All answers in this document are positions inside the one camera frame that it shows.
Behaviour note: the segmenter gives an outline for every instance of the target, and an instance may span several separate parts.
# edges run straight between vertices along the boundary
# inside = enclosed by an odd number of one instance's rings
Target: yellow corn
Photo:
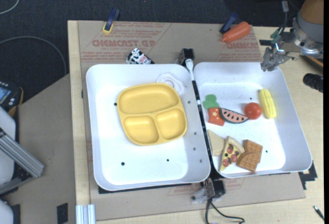
[[[268,91],[268,89],[261,89],[260,98],[264,110],[264,115],[269,119],[275,118],[277,116],[277,111],[271,93]]]

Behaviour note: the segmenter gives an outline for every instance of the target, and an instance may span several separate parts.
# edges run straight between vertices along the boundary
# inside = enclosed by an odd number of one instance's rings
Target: orange toy
[[[229,43],[235,40],[238,40],[246,35],[248,35],[251,31],[250,25],[243,21],[237,24],[235,27],[231,28],[229,31],[223,34],[222,41]]]

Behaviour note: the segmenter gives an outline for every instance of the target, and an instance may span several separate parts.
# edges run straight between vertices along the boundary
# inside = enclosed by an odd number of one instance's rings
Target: blue clamp
[[[232,25],[232,23],[237,19],[237,14],[236,13],[232,13],[231,17],[229,18],[229,20],[223,25],[223,27],[220,29],[220,33],[224,34],[225,32],[230,30],[230,26]]]
[[[111,13],[109,14],[107,22],[103,26],[103,33],[110,34],[113,29],[113,21],[117,20],[119,17],[120,10],[112,8]]]

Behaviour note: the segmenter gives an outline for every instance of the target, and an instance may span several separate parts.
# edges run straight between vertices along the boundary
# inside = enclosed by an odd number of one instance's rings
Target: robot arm
[[[261,67],[272,71],[289,59],[299,55],[323,58],[324,0],[305,0],[294,19],[290,32],[276,34],[271,47],[267,47]]]

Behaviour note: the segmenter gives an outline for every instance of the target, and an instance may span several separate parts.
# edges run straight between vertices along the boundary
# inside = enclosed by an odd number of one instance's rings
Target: white tray
[[[154,83],[170,72],[186,86],[181,100],[187,132],[172,142],[151,146],[133,144],[124,134],[114,105],[130,86]],[[94,177],[105,190],[202,182],[210,161],[196,98],[188,71],[177,64],[100,64],[86,74],[93,144]]]
[[[221,171],[222,176],[234,178],[296,172],[311,166],[312,157],[280,69],[263,72],[259,63],[199,63],[194,68],[194,76],[201,102],[206,95],[214,94],[220,107],[243,114],[247,103],[260,103],[259,90],[266,88],[276,106],[275,119],[261,115],[256,120],[241,124],[226,122],[224,126],[208,123],[208,113],[203,108],[207,129],[223,138],[231,136],[241,144],[249,139],[263,146],[256,172],[232,164]],[[221,156],[212,159],[218,170]]]

